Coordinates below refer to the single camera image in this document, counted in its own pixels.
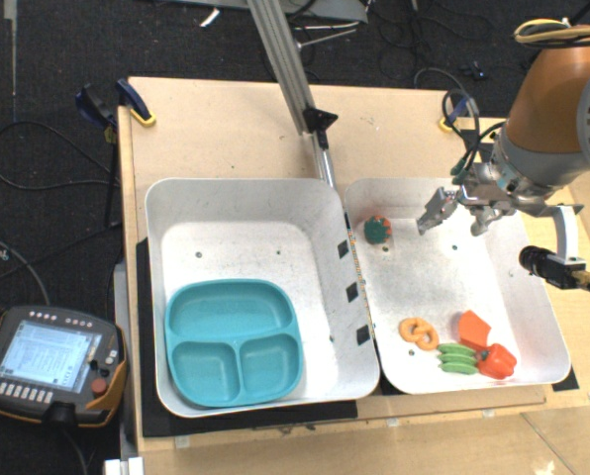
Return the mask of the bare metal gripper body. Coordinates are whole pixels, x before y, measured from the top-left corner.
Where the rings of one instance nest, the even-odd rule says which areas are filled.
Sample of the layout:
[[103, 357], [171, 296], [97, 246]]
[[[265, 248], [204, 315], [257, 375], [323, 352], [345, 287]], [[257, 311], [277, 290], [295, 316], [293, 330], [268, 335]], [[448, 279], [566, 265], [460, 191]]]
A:
[[534, 161], [476, 161], [462, 167], [458, 184], [458, 201], [469, 210], [517, 210], [532, 217], [548, 215], [548, 177]]

